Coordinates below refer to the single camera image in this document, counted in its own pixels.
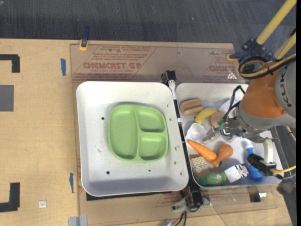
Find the gray square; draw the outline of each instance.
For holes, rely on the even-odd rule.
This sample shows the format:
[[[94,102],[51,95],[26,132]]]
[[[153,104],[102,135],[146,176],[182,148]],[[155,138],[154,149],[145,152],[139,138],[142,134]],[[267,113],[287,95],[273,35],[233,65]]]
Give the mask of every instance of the gray square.
[[[0,85],[0,111],[14,111],[13,85]]]

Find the black corner marker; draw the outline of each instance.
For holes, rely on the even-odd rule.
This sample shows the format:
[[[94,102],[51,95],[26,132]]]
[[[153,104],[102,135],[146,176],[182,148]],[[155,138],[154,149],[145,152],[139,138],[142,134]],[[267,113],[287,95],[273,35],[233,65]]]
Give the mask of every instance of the black corner marker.
[[[17,211],[20,207],[20,183],[10,183],[9,201],[0,203],[0,212]]]
[[[20,73],[20,57],[18,55],[0,54],[0,60],[11,60],[11,72]]]

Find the wooden table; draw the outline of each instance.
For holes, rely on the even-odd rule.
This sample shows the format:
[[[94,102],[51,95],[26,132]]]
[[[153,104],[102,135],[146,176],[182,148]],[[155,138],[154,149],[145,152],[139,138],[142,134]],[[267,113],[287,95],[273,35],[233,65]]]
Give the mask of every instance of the wooden table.
[[[1,212],[0,225],[63,226],[68,225],[70,216],[81,215],[70,58],[70,45],[78,42],[0,39],[0,54],[20,56],[20,73],[12,73],[11,61],[0,61],[0,85],[14,85],[14,111],[0,112],[0,202],[8,202],[10,183],[20,183],[20,207],[17,211]],[[90,41],[90,44],[100,43],[118,44]],[[66,61],[65,76],[62,76],[61,58]],[[202,217],[190,213],[186,225],[292,225],[282,195],[275,189],[271,194],[276,202],[276,207],[271,209]],[[46,207],[39,207],[42,200],[47,201]],[[149,215],[151,222],[136,220],[138,223],[121,224],[158,226],[163,223],[151,211],[144,211],[147,208],[144,205],[139,208],[141,214]],[[118,224],[112,222],[114,219],[108,215],[106,220],[91,225]]]

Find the white square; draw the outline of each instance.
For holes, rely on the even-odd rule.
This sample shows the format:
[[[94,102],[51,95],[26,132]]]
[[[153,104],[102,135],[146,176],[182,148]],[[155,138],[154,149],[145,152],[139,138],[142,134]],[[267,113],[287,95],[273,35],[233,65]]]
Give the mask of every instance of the white square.
[[[47,207],[47,200],[40,200],[39,201],[39,208],[46,208]]]

